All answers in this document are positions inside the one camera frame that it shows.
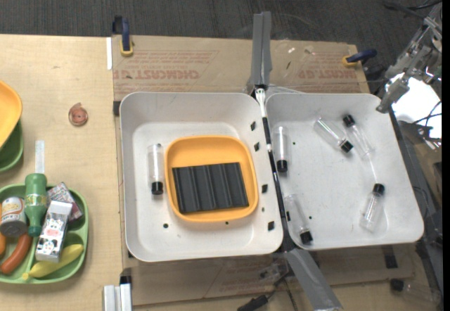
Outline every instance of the black object on floor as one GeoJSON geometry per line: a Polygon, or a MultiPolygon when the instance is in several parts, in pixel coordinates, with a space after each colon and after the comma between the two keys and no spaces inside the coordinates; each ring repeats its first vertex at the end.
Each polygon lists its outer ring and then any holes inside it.
{"type": "Polygon", "coordinates": [[[174,167],[181,213],[248,206],[239,163],[174,167]]]}

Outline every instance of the wooden table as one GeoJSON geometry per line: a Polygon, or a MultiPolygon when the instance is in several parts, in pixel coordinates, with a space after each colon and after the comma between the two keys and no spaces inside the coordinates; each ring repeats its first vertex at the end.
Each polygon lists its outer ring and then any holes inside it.
{"type": "MultiPolygon", "coordinates": [[[[106,39],[0,35],[0,43],[0,79],[22,99],[24,130],[22,161],[0,174],[0,187],[23,183],[34,172],[34,142],[44,140],[49,183],[64,181],[80,192],[90,216],[89,245],[80,271],[49,285],[1,284],[1,309],[101,310],[103,287],[117,285],[123,270],[113,75],[107,70],[106,39]],[[82,127],[68,121],[69,109],[78,102],[89,114],[82,127]]],[[[415,253],[412,258],[416,278],[426,283],[420,259],[415,253]]],[[[393,296],[386,281],[333,289],[346,310],[434,310],[393,296]]],[[[299,310],[311,310],[303,292],[292,294],[299,310]]],[[[239,296],[136,309],[235,310],[249,299],[239,296]]],[[[288,294],[280,291],[266,310],[294,309],[288,294]]]]}

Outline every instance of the green bottle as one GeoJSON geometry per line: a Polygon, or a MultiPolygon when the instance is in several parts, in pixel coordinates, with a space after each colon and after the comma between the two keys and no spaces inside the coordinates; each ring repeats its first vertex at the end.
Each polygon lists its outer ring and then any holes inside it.
{"type": "Polygon", "coordinates": [[[25,178],[25,214],[30,221],[28,234],[38,237],[42,230],[42,218],[47,211],[47,178],[42,173],[32,173],[25,178]]]}

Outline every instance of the yellow banana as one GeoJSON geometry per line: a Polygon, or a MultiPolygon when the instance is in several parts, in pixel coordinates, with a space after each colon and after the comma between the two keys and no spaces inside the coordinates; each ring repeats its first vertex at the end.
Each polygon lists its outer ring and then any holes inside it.
{"type": "Polygon", "coordinates": [[[82,244],[75,244],[64,247],[61,252],[61,259],[58,263],[49,262],[49,261],[39,261],[33,265],[29,272],[26,272],[22,275],[24,280],[29,279],[30,277],[39,278],[44,277],[52,272],[55,272],[57,269],[60,269],[73,260],[78,258],[82,254],[84,250],[84,246],[82,244]]]}

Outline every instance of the brown round object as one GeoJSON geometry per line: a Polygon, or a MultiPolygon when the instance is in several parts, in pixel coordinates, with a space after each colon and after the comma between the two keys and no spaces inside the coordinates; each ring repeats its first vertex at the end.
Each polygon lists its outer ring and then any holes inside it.
{"type": "Polygon", "coordinates": [[[72,106],[69,110],[69,121],[74,126],[82,126],[87,122],[87,111],[80,103],[72,106]]]}

